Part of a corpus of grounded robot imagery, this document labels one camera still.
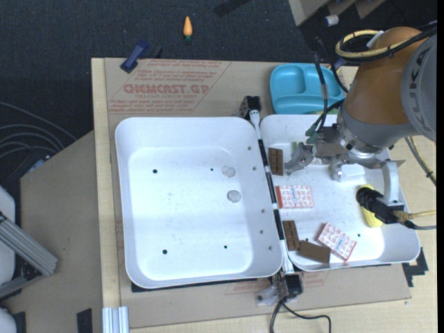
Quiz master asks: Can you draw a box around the blue divided plate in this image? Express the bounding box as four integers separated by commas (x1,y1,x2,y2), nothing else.
269,62,347,115

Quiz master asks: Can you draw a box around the orange carrot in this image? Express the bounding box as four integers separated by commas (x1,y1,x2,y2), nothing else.
182,15,194,42

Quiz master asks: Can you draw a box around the yellow banana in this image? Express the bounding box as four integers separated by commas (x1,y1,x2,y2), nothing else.
359,184,384,229

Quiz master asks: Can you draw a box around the brown cardboard board red print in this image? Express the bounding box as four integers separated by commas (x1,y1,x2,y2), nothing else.
103,58,412,329

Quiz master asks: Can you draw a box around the white plastic tray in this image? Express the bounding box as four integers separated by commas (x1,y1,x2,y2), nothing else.
259,113,422,272
114,116,284,289

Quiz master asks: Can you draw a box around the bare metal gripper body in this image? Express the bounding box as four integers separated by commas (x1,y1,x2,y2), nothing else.
313,125,386,169

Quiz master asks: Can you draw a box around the brown chocolate bar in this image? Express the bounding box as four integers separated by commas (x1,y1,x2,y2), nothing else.
267,147,285,177
281,220,301,251

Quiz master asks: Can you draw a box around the thin black and white rod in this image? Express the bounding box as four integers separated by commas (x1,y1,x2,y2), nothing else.
249,109,296,274

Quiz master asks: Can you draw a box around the orange and white packet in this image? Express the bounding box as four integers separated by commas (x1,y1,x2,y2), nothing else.
275,185,315,210
316,221,357,262

